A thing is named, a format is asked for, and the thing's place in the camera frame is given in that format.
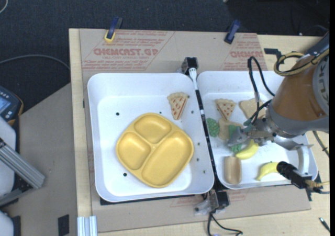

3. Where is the black pen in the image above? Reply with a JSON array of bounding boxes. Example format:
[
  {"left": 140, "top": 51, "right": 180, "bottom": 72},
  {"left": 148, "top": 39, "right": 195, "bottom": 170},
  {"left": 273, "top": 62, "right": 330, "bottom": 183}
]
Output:
[{"left": 318, "top": 217, "right": 330, "bottom": 232}]

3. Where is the beige toy bread slice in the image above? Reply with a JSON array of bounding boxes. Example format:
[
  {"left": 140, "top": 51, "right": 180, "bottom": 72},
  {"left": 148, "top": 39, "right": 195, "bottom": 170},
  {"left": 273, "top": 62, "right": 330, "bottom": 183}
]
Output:
[
  {"left": 218, "top": 117, "right": 244, "bottom": 141},
  {"left": 239, "top": 98, "right": 268, "bottom": 121}
]

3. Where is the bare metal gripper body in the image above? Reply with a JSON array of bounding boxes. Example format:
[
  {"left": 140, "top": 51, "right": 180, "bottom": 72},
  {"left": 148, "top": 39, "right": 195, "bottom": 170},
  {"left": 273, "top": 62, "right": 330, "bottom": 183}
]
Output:
[{"left": 247, "top": 118, "right": 278, "bottom": 147}]

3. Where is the black cylinder on white bracket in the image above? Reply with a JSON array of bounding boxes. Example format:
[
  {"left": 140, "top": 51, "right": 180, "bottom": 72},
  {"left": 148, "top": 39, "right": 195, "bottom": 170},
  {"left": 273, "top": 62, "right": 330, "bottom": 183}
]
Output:
[{"left": 276, "top": 144, "right": 315, "bottom": 189}]

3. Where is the toy pizza slice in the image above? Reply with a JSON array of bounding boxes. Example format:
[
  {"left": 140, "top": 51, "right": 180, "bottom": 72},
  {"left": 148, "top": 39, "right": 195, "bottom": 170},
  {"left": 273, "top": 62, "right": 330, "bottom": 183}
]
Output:
[
  {"left": 215, "top": 98, "right": 237, "bottom": 121},
  {"left": 166, "top": 92, "right": 189, "bottom": 121}
]

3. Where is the yellow banana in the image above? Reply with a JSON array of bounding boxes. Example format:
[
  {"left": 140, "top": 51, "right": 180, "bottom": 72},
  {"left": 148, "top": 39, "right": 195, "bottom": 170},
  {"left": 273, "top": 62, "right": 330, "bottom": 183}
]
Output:
[
  {"left": 255, "top": 161, "right": 280, "bottom": 182},
  {"left": 234, "top": 139, "right": 260, "bottom": 161}
]

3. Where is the tan toy bread roll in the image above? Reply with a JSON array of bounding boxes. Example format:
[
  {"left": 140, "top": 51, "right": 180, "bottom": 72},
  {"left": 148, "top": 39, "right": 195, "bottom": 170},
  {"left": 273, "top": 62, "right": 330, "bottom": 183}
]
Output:
[{"left": 223, "top": 155, "right": 242, "bottom": 185}]

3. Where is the white plastic tray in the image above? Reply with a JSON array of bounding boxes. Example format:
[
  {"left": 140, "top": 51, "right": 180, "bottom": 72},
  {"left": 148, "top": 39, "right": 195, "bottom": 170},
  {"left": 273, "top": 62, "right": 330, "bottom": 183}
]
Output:
[
  {"left": 86, "top": 72, "right": 216, "bottom": 203},
  {"left": 196, "top": 70, "right": 319, "bottom": 190}
]

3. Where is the black block with thin wires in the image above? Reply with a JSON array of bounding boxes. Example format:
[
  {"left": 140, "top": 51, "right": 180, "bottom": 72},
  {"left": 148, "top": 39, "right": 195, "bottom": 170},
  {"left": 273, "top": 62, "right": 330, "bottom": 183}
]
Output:
[
  {"left": 193, "top": 190, "right": 231, "bottom": 216},
  {"left": 180, "top": 57, "right": 199, "bottom": 75}
]

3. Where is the thin black and white rod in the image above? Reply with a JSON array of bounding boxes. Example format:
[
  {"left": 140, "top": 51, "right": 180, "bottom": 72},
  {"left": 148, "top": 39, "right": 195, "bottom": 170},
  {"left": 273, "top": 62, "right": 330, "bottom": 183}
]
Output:
[{"left": 188, "top": 68, "right": 218, "bottom": 192}]

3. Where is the green toy broccoli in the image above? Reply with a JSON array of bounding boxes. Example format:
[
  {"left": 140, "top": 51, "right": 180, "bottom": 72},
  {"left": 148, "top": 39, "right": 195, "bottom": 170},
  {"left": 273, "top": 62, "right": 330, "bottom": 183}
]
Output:
[{"left": 205, "top": 117, "right": 220, "bottom": 138}]

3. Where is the yellow divided plate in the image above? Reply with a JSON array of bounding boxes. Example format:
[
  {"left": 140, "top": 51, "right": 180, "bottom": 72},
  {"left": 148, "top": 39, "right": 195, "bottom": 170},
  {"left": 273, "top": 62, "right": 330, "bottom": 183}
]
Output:
[{"left": 115, "top": 112, "right": 195, "bottom": 189}]

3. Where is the brown cardboard board red print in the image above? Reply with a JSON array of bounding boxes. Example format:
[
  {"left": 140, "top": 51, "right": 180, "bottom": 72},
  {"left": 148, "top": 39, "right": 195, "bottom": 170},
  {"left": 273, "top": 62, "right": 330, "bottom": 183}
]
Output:
[{"left": 78, "top": 28, "right": 312, "bottom": 233}]

